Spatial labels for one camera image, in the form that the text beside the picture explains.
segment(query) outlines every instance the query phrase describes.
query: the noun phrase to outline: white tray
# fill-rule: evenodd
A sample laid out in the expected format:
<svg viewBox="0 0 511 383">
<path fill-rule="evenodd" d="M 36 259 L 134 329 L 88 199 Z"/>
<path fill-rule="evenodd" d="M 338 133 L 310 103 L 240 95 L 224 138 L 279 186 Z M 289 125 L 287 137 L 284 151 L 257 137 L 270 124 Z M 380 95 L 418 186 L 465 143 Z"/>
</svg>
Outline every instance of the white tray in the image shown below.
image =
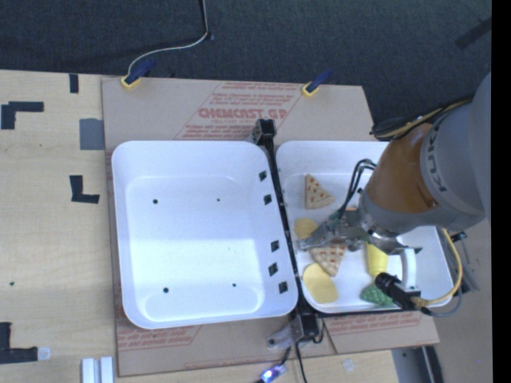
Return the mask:
<svg viewBox="0 0 511 383">
<path fill-rule="evenodd" d="M 353 169 L 361 159 L 378 162 L 386 143 L 383 142 L 339 142 L 339 141 L 292 141 L 282 144 L 276 154 L 279 177 L 283 189 L 287 218 L 295 249 L 299 274 L 314 261 L 309 251 L 298 247 L 298 237 L 292 231 L 294 222 L 302 217 L 321 223 L 344 202 Z M 305 201 L 305 175 L 312 174 L 335 198 L 336 203 L 318 210 L 307 210 Z M 370 177 L 370 171 L 363 175 L 359 187 L 363 188 Z M 356 207 L 358 194 L 351 200 Z M 423 298 L 443 296 L 453 286 L 438 234 L 434 227 L 420 227 L 399 237 L 399 241 L 411 247 L 422 247 L 415 256 L 417 286 Z M 387 272 L 402 278 L 402 263 L 398 255 L 390 256 Z M 326 314 L 388 310 L 360 299 L 362 290 L 371 284 L 372 277 L 366 267 L 365 251 L 347 251 L 339 272 L 333 278 L 339 292 L 335 302 L 317 303 L 303 285 L 306 300 L 320 312 Z M 435 306 L 445 305 L 449 299 Z"/>
<path fill-rule="evenodd" d="M 298 291 L 265 153 L 133 141 L 112 158 L 125 313 L 145 329 L 289 313 Z"/>
</svg>

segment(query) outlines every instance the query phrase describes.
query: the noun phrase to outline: cardboard sheet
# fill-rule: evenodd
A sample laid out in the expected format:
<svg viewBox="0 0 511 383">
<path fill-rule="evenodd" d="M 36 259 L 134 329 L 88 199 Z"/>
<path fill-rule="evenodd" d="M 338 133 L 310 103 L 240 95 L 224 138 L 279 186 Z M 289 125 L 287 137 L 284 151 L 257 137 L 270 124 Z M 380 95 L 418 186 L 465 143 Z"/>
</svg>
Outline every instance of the cardboard sheet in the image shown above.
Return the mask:
<svg viewBox="0 0 511 383">
<path fill-rule="evenodd" d="M 245 140 L 259 118 L 275 120 L 275 146 L 289 140 L 372 140 L 361 87 L 322 85 L 310 98 L 301 85 L 145 78 L 131 90 L 119 77 L 102 78 L 107 186 L 116 296 L 120 376 L 278 361 L 267 336 L 287 317 L 165 330 L 142 330 L 121 304 L 111 156 L 129 140 Z M 307 345 L 303 356 L 434 344 L 432 318 L 420 313 L 350 315 L 326 320 L 329 339 Z"/>
</svg>

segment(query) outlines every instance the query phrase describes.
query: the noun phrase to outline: white cable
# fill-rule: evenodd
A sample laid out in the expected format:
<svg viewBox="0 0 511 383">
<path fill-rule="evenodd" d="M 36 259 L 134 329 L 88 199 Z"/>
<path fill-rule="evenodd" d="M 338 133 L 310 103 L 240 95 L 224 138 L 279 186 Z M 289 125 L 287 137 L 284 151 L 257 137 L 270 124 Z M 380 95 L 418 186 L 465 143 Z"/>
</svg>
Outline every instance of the white cable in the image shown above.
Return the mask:
<svg viewBox="0 0 511 383">
<path fill-rule="evenodd" d="M 204 27 L 206 29 L 206 31 L 204 32 L 203 36 L 201 38 L 199 38 L 198 40 L 196 40 L 195 42 L 192 42 L 190 44 L 187 44 L 187 45 L 178 45 L 178 46 L 175 46 L 175 47 L 167 47 L 167 48 L 162 48 L 162 49 L 155 49 L 154 51 L 150 51 L 149 53 L 145 53 L 145 54 L 142 54 L 140 55 L 138 58 L 136 58 L 135 60 L 133 60 L 133 62 L 129 65 L 128 67 L 128 74 L 131 73 L 131 70 L 132 70 L 132 67 L 139 61 L 141 60 L 142 58 L 144 57 L 147 57 L 149 55 L 153 55 L 153 54 L 156 54 L 156 53 L 163 53 L 164 51 L 173 51 L 173 50 L 176 50 L 176 49 L 187 49 L 187 48 L 191 48 L 195 45 L 198 45 L 200 44 L 202 41 L 204 41 L 204 39 L 208 36 L 209 34 L 209 28 L 208 28 L 208 13 L 206 11 L 206 0 L 202 0 L 202 12 L 203 12 L 203 15 L 204 15 Z"/>
</svg>

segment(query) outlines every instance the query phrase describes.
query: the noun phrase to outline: blue and yellow clamp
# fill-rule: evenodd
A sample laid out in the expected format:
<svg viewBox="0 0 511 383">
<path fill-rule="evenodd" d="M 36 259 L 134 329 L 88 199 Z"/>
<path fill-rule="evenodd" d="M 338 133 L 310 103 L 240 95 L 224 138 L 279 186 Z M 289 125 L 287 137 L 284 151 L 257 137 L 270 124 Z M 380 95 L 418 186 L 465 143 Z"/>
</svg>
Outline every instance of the blue and yellow clamp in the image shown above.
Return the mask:
<svg viewBox="0 0 511 383">
<path fill-rule="evenodd" d="M 328 78 L 330 78 L 331 74 L 332 72 L 329 69 L 320 73 L 320 75 L 318 75 L 315 79 L 306 83 L 302 87 L 302 94 L 307 98 L 312 97 L 315 93 L 318 92 L 319 86 Z"/>
<path fill-rule="evenodd" d="M 121 78 L 121 85 L 126 89 L 135 88 L 141 82 L 141 77 L 156 66 L 155 59 L 142 61 L 133 71 Z"/>
</svg>

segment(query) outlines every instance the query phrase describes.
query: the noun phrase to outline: wooden table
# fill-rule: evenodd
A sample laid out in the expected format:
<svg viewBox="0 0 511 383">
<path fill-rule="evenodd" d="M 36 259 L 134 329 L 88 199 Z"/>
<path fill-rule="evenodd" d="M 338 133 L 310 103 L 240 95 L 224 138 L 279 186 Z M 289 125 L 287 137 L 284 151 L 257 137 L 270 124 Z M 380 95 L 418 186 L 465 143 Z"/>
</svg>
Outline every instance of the wooden table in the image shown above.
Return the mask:
<svg viewBox="0 0 511 383">
<path fill-rule="evenodd" d="M 49 347 L 49 360 L 0 365 L 2 382 L 79 382 L 82 358 L 116 357 L 105 152 L 81 150 L 80 120 L 102 119 L 101 77 L 0 72 L 0 104 L 43 101 L 43 113 L 17 112 L 0 130 L 0 322 L 12 322 L 13 348 Z M 83 176 L 74 203 L 69 177 Z M 346 367 L 350 359 L 354 368 Z M 397 383 L 389 350 L 305 359 L 310 383 Z M 297 361 L 278 381 L 302 381 Z M 269 364 L 192 370 L 137 382 L 257 381 Z"/>
</svg>

